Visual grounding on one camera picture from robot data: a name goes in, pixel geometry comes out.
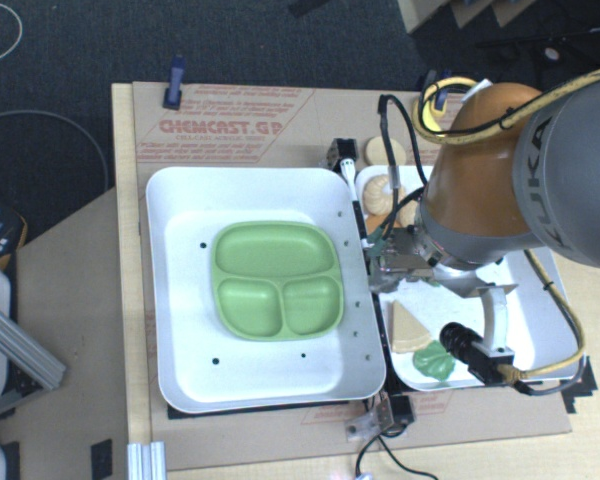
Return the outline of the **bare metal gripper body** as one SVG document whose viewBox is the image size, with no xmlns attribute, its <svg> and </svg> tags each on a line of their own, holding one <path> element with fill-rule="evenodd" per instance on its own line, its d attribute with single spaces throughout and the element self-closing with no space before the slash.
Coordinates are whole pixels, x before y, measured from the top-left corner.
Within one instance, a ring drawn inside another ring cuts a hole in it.
<svg viewBox="0 0 600 480">
<path fill-rule="evenodd" d="M 452 256 L 426 229 L 408 226 L 395 228 L 378 258 L 378 269 L 399 275 L 407 269 L 460 269 L 461 261 Z"/>
</svg>

